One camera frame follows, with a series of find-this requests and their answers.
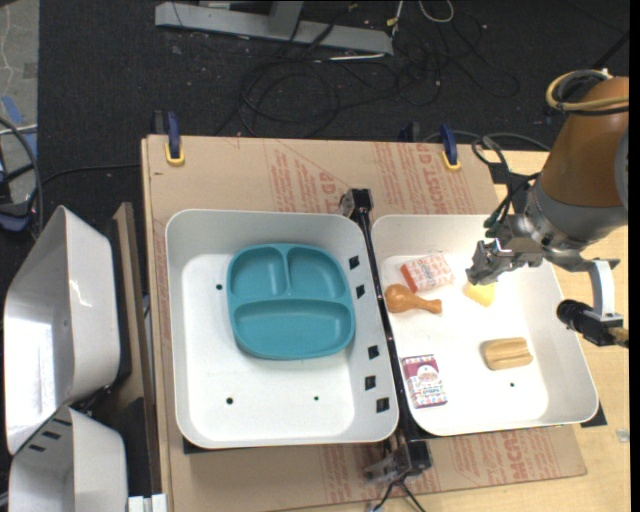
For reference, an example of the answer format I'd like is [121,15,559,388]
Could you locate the orange and white carton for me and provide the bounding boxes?
[399,251,457,295]

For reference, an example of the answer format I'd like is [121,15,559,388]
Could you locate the black block with thin wires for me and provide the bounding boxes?
[343,187,375,219]
[363,438,433,485]

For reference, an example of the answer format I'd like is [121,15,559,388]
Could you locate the brown toy chicken drumstick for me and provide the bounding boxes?
[383,283,444,316]

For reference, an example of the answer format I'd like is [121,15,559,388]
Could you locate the white plastic tray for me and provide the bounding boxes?
[371,213,600,438]
[164,208,400,450]

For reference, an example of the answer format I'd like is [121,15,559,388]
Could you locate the black cylinder on white bracket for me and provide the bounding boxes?
[555,257,625,347]

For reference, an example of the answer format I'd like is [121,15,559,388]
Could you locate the pink and white carton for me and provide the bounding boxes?
[400,353,449,410]

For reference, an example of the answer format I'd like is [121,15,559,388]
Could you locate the thin black rod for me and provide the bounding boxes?
[357,209,419,451]

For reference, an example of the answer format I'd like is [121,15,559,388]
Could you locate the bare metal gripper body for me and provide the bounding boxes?
[495,212,550,271]

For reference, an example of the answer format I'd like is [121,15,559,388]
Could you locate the blue divided plate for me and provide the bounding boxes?
[225,242,357,362]

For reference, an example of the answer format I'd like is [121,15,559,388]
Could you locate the tan toy hot dog bun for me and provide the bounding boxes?
[480,336,534,372]

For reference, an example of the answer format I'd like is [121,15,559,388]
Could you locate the yellow toy cheese wedge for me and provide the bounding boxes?
[461,280,498,308]

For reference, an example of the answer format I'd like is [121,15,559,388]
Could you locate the brown cardboard board red print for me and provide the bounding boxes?
[141,133,588,512]

